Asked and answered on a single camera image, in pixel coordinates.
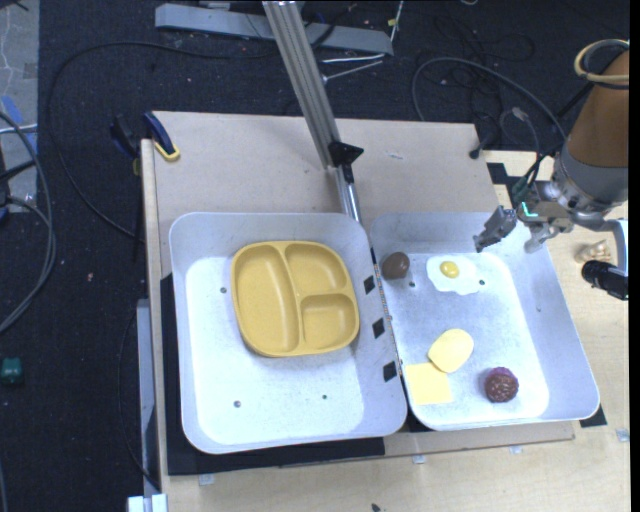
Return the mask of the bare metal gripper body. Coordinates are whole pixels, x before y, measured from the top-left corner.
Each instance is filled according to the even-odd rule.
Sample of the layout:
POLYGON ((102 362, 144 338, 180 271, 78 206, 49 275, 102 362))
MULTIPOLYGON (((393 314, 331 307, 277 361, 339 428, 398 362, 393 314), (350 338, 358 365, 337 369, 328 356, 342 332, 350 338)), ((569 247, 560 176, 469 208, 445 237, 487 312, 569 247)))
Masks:
POLYGON ((519 181, 516 213, 532 230, 568 232, 574 226, 599 232, 606 228, 608 189, 575 180, 519 181))

